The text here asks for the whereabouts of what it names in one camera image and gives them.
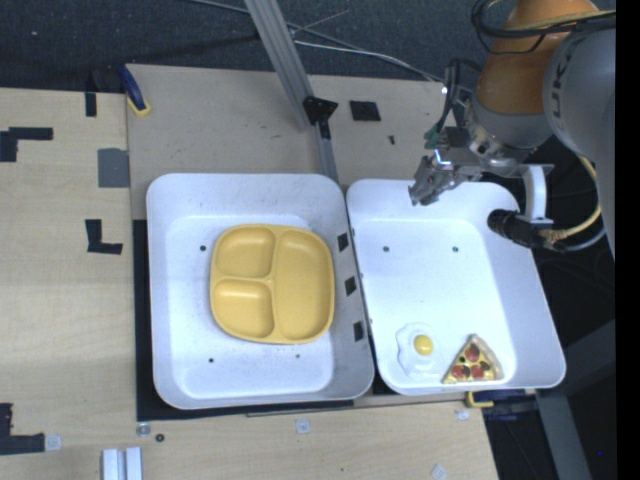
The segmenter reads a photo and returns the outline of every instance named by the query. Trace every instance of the white tray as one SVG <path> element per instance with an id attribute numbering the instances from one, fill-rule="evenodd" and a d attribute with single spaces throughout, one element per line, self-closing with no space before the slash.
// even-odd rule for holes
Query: white tray
<path id="1" fill-rule="evenodd" d="M 385 383 L 405 395 L 558 384 L 565 374 L 564 356 L 531 251 L 487 226 L 492 210 L 517 209 L 512 195 L 493 183 L 465 183 L 434 204 L 412 206 L 411 184 L 361 180 L 347 192 L 376 362 Z M 402 342 L 407 325 L 426 329 L 434 341 L 435 363 L 422 378 L 401 364 L 407 360 L 400 358 L 398 336 Z M 471 334 L 493 349 L 504 378 L 443 385 Z"/>
<path id="2" fill-rule="evenodd" d="M 335 314 L 319 339 L 252 343 L 216 325 L 211 253 L 225 229 L 249 223 L 308 229 L 329 246 Z M 374 366 L 354 250 L 338 240 L 349 230 L 345 200 L 329 178 L 168 174 L 149 187 L 147 224 L 153 378 L 165 402 L 181 409 L 314 402 L 352 399 L 369 389 Z M 354 282 L 356 291 L 347 294 L 345 283 Z"/>

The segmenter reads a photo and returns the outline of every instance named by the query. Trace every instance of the toy pizza slice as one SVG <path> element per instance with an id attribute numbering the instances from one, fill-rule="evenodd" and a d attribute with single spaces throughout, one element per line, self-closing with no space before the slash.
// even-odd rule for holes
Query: toy pizza slice
<path id="1" fill-rule="evenodd" d="M 500 362 L 479 336 L 472 334 L 442 379 L 444 384 L 500 380 Z"/>

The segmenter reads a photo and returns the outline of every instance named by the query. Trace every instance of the yellow divided plate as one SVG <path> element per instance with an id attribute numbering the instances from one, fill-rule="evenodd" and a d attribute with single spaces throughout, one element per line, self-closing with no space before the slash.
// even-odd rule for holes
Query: yellow divided plate
<path id="1" fill-rule="evenodd" d="M 270 224 L 227 229 L 211 261 L 211 311 L 226 333 L 263 343 L 306 343 L 333 320 L 331 252 L 315 233 Z"/>

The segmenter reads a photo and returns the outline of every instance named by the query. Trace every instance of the wooden table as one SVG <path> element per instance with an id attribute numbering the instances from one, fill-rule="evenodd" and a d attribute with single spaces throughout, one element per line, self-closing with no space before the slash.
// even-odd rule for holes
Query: wooden table
<path id="1" fill-rule="evenodd" d="M 98 184 L 98 150 L 129 150 L 124 96 L 0 90 L 0 131 L 49 127 L 0 163 L 0 403 L 12 435 L 61 449 L 0 456 L 1 479 L 100 478 L 104 449 L 141 447 L 148 479 L 497 479 L 480 409 L 459 400 L 151 421 L 136 433 L 129 188 Z M 87 252 L 86 219 L 121 254 Z M 299 433 L 296 420 L 308 420 Z M 155 436 L 162 434 L 164 440 Z"/>

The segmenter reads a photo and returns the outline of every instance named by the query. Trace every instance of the yellow cable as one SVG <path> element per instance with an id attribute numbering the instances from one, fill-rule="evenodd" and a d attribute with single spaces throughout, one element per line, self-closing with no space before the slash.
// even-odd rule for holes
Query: yellow cable
<path id="1" fill-rule="evenodd" d="M 596 170 L 593 168 L 593 165 L 591 165 L 591 162 L 587 158 L 580 155 L 578 155 L 578 159 L 580 160 L 580 163 L 582 163 L 584 168 L 589 173 L 589 176 L 591 176 L 591 178 L 595 182 Z M 582 224 L 578 224 L 577 226 L 574 226 L 569 229 L 543 229 L 539 231 L 539 234 L 550 243 L 557 242 L 558 240 L 564 240 L 565 238 L 568 238 L 572 235 L 575 235 L 576 233 L 580 233 L 581 231 L 584 231 L 585 229 L 587 229 L 589 226 L 591 226 L 591 224 L 593 224 L 598 219 L 598 217 L 600 217 L 600 213 L 601 213 L 600 204 L 597 204 L 594 212 Z"/>

